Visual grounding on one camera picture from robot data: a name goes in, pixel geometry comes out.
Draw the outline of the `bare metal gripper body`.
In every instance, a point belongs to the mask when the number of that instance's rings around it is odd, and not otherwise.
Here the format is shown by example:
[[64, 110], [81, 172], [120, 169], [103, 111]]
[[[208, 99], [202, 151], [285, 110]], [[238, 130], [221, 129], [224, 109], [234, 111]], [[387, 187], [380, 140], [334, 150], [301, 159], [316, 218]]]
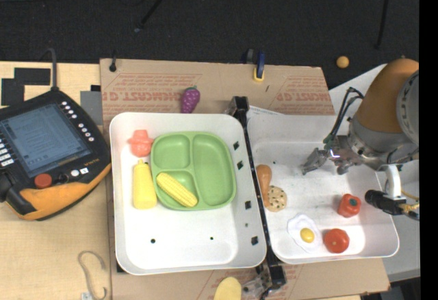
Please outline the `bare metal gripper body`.
[[379, 169], [386, 165], [386, 154], [373, 150], [370, 146], [352, 136], [335, 136], [326, 144], [328, 159], [335, 165], [336, 159], [350, 161], [350, 167], [366, 165]]

